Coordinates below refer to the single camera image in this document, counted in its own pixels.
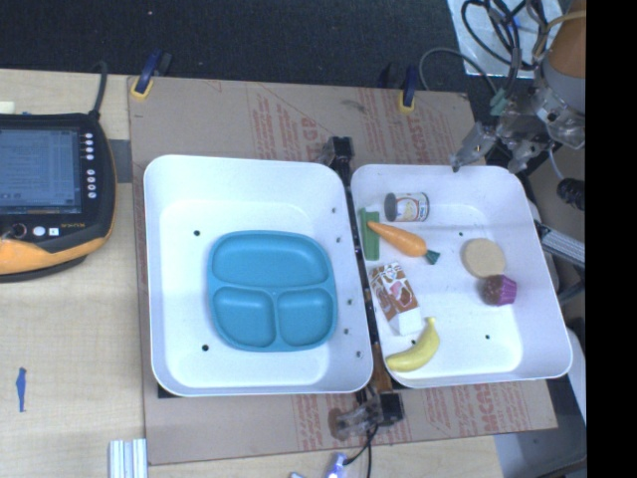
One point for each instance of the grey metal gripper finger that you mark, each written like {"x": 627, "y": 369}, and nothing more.
{"x": 523, "y": 156}
{"x": 473, "y": 147}

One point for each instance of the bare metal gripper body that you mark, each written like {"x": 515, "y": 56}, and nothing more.
{"x": 542, "y": 117}

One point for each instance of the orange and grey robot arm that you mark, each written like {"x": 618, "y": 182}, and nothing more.
{"x": 570, "y": 43}

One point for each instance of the small white can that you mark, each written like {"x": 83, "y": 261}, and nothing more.
{"x": 410, "y": 207}

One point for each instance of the round tan biscuit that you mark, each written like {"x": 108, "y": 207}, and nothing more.
{"x": 483, "y": 258}

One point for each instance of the orange carrot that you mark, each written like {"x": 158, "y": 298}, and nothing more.
{"x": 400, "y": 240}

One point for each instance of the purple cupcake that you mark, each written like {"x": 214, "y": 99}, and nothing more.
{"x": 498, "y": 291}

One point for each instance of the green celery stick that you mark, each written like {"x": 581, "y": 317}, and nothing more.
{"x": 370, "y": 249}

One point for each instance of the brown and white carton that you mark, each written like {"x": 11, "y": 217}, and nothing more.
{"x": 393, "y": 292}

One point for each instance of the white plastic tray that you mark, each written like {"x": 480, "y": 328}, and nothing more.
{"x": 458, "y": 326}
{"x": 249, "y": 192}

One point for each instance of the yellow banana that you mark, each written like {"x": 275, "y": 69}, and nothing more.
{"x": 423, "y": 349}

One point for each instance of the blue divided plate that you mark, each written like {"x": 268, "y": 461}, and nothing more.
{"x": 271, "y": 292}

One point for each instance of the brown cardboard board red print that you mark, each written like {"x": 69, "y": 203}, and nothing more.
{"x": 209, "y": 117}

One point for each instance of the black cylinder on white bracket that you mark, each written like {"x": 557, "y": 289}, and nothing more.
{"x": 571, "y": 193}

